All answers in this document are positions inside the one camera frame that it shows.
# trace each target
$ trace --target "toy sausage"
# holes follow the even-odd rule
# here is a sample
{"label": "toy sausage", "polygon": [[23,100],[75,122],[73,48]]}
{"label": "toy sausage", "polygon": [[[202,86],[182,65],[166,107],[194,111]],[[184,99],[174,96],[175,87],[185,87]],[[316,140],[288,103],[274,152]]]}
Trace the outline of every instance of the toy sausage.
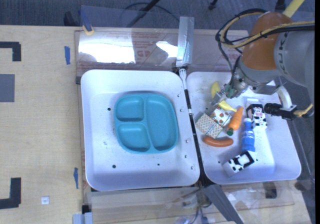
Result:
{"label": "toy sausage", "polygon": [[224,140],[217,140],[209,136],[204,137],[203,142],[213,147],[226,147],[234,143],[233,139],[231,138],[226,138]]}

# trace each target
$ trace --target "wooden surface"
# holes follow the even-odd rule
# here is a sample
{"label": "wooden surface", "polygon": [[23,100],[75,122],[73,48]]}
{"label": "wooden surface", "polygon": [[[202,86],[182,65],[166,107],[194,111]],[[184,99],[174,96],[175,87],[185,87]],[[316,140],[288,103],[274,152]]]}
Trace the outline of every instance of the wooden surface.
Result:
{"label": "wooden surface", "polygon": [[[21,204],[0,210],[0,224],[66,224],[81,212],[81,130],[74,56],[78,29],[0,26],[0,41],[19,41],[22,47],[21,62],[12,62],[10,49],[0,49],[0,74],[15,74],[15,102],[0,103],[0,199],[9,197],[10,178],[21,177],[22,182]],[[65,46],[70,47],[70,65],[66,64]],[[301,193],[292,186],[284,199],[290,203],[280,207],[246,209],[241,205],[245,202],[241,191],[225,190],[235,198],[233,204],[245,223],[311,223]],[[43,196],[50,197],[48,205],[41,204]],[[225,222],[215,211],[208,217],[212,223]],[[171,224],[173,220],[152,223]]]}

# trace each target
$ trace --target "blue bottle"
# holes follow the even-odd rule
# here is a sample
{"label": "blue bottle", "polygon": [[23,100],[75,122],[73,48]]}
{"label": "blue bottle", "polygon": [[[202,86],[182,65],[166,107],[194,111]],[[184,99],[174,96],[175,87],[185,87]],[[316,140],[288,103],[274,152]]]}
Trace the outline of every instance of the blue bottle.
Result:
{"label": "blue bottle", "polygon": [[244,121],[244,128],[241,133],[241,142],[242,148],[241,152],[245,151],[253,151],[255,152],[255,133],[251,128],[251,119],[245,118]]}

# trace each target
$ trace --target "blue divided plate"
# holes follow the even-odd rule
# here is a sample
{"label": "blue divided plate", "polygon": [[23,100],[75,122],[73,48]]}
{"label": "blue divided plate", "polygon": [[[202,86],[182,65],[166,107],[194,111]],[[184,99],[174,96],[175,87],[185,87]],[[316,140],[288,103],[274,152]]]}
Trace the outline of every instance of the blue divided plate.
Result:
{"label": "blue divided plate", "polygon": [[179,138],[177,117],[166,97],[154,93],[125,95],[114,108],[116,136],[125,150],[155,154],[176,146]]}

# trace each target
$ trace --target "toy banana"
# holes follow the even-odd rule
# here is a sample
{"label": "toy banana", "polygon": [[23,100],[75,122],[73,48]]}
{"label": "toy banana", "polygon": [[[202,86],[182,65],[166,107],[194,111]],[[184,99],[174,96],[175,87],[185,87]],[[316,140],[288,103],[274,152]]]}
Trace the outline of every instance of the toy banana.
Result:
{"label": "toy banana", "polygon": [[[220,92],[220,86],[219,83],[216,81],[211,86],[211,97],[213,98],[215,96],[215,93]],[[232,108],[229,104],[226,103],[226,101],[221,101],[218,106],[223,110],[231,110],[233,112],[236,112],[237,110]]]}

